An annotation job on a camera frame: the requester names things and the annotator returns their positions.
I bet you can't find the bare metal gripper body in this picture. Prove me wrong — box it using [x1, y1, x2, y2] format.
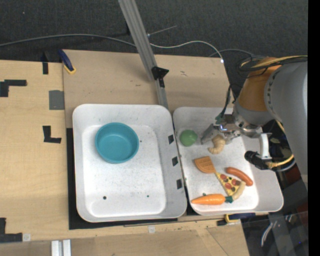
[214, 113, 263, 139]

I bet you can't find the beige croissant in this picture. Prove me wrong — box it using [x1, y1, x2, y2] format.
[207, 134, 227, 155]

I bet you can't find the green ball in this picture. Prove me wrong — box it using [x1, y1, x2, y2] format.
[179, 129, 199, 148]

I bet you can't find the white plastic tray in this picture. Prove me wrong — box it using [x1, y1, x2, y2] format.
[72, 103, 188, 223]
[172, 106, 285, 217]

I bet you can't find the orange biscuit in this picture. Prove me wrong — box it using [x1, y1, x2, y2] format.
[193, 156, 217, 175]

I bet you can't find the orange sausage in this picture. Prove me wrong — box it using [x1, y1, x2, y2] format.
[225, 166, 254, 187]

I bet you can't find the pizza slice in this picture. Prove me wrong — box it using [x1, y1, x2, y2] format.
[215, 171, 247, 201]

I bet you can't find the orange carrot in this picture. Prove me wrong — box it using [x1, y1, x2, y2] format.
[190, 192, 235, 206]

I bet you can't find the teal bowl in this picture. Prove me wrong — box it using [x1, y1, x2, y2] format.
[94, 122, 140, 165]

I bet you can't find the pale wood board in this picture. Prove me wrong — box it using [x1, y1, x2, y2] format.
[61, 49, 252, 237]

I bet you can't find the black cylinder on white bracket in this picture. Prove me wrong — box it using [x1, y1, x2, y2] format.
[244, 132, 274, 171]

